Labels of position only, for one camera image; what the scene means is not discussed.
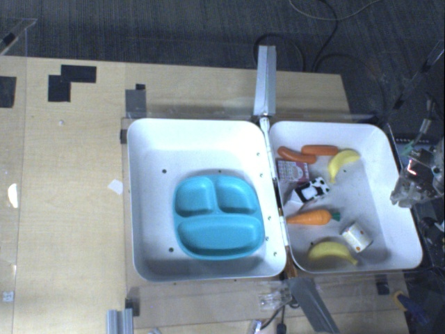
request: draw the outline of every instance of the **toy carrot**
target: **toy carrot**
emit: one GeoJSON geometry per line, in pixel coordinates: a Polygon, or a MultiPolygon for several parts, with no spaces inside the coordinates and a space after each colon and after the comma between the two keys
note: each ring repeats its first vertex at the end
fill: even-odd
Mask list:
{"type": "Polygon", "coordinates": [[[288,224],[302,225],[325,225],[329,220],[340,221],[340,213],[329,213],[325,209],[311,210],[309,212],[297,214],[286,218],[288,224]]]}

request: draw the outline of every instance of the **metal clamp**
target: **metal clamp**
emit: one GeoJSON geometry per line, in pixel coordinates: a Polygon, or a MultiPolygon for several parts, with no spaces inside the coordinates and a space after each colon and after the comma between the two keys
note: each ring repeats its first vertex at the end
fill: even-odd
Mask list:
{"type": "Polygon", "coordinates": [[[133,309],[109,310],[106,313],[106,334],[134,334],[133,309]]]}

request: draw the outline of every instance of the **package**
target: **package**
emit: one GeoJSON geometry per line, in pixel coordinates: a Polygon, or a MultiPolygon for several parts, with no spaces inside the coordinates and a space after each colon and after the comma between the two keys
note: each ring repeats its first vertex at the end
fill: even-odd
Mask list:
{"type": "Polygon", "coordinates": [[[317,177],[314,180],[298,186],[291,194],[291,200],[300,202],[309,202],[320,197],[323,197],[330,191],[326,181],[322,177],[317,177]]]}
{"type": "Polygon", "coordinates": [[[278,179],[299,184],[309,181],[309,168],[304,162],[277,160],[278,179]]]}

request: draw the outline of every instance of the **orange carrot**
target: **orange carrot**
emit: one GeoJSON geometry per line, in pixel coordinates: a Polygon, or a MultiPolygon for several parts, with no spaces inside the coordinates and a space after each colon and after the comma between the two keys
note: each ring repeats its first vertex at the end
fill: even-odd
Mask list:
{"type": "Polygon", "coordinates": [[[317,158],[312,154],[299,154],[284,146],[280,146],[277,150],[278,154],[287,161],[305,162],[307,164],[315,164],[317,158]]]}
{"type": "Polygon", "coordinates": [[[325,225],[329,223],[329,220],[340,220],[339,213],[329,213],[325,209],[311,210],[306,213],[290,216],[286,218],[288,224],[303,224],[303,225],[325,225]]]}
{"type": "Polygon", "coordinates": [[[301,153],[314,154],[316,156],[335,156],[339,153],[339,148],[328,145],[305,145],[301,148],[301,153]]]}

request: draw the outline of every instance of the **white container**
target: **white container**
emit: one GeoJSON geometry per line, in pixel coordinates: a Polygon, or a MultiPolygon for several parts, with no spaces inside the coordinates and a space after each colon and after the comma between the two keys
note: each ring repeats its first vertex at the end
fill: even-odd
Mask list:
{"type": "MultiPolygon", "coordinates": [[[[353,149],[361,158],[346,165],[337,174],[335,184],[329,184],[329,196],[310,204],[312,208],[334,209],[341,221],[323,226],[288,225],[289,241],[295,263],[312,273],[354,273],[413,269],[422,260],[422,247],[409,209],[392,205],[389,197],[398,179],[391,146],[385,133],[372,125],[328,122],[278,122],[270,129],[270,142],[300,150],[304,145],[335,145],[353,149]],[[346,244],[340,232],[357,221],[373,239],[360,254],[356,266],[338,260],[311,263],[309,247],[316,242],[334,240],[346,244]]],[[[329,180],[327,163],[330,157],[319,157],[309,165],[311,178],[329,180]]]]}
{"type": "Polygon", "coordinates": [[[146,280],[270,277],[286,263],[264,135],[245,121],[140,119],[128,130],[133,261],[146,280]],[[177,243],[172,215],[176,186],[195,175],[244,179],[257,192],[265,241],[237,260],[205,261],[177,243]]]}
{"type": "MultiPolygon", "coordinates": [[[[289,225],[282,231],[265,139],[256,125],[243,121],[140,119],[128,130],[133,262],[145,280],[178,281],[212,278],[271,277],[286,262],[289,237],[295,263],[312,273],[353,273],[411,269],[422,258],[412,215],[393,206],[389,195],[398,172],[385,134],[370,125],[278,122],[270,130],[276,152],[284,145],[306,144],[352,148],[362,158],[337,176],[332,193],[316,203],[335,207],[340,223],[322,227],[289,225]],[[205,261],[185,254],[177,243],[172,216],[175,187],[194,175],[226,174],[244,179],[257,192],[265,241],[253,254],[225,261],[205,261]],[[311,242],[335,238],[359,221],[373,244],[354,267],[345,262],[310,264],[311,242]]],[[[327,176],[329,157],[309,167],[311,177],[327,176]]]]}

